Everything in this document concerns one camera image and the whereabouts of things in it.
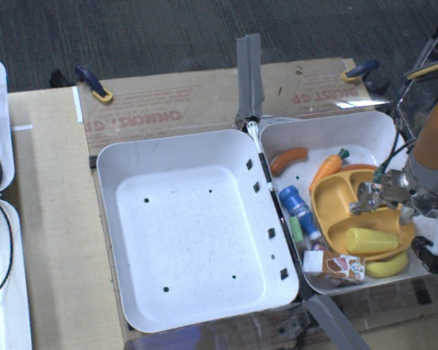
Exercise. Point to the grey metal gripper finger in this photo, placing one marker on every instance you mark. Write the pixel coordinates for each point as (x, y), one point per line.
(363, 206)
(368, 190)

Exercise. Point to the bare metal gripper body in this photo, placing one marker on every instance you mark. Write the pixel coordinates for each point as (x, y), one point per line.
(397, 187)

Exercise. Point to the yellow divided plate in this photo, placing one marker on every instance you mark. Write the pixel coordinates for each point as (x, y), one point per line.
(334, 199)

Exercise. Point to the orange carrot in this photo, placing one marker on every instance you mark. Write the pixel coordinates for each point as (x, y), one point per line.
(327, 168)

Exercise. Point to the white plastic tray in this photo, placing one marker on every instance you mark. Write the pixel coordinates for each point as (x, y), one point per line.
(361, 131)
(194, 229)

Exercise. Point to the yellow banana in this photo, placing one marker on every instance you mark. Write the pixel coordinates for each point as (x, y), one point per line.
(387, 267)

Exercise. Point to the brown and white carton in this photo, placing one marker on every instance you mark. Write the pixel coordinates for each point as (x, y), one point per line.
(341, 268)

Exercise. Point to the blue bottle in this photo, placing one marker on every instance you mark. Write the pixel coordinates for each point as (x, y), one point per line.
(293, 200)

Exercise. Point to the green bottle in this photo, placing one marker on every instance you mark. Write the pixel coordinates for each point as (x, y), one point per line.
(296, 228)

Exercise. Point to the orange sausage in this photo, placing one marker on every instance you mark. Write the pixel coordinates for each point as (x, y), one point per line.
(287, 160)

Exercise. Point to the brown cardboard board red print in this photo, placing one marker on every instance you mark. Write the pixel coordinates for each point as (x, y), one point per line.
(177, 103)

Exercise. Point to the black cylinder on white bracket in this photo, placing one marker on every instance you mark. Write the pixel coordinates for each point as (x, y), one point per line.
(435, 239)

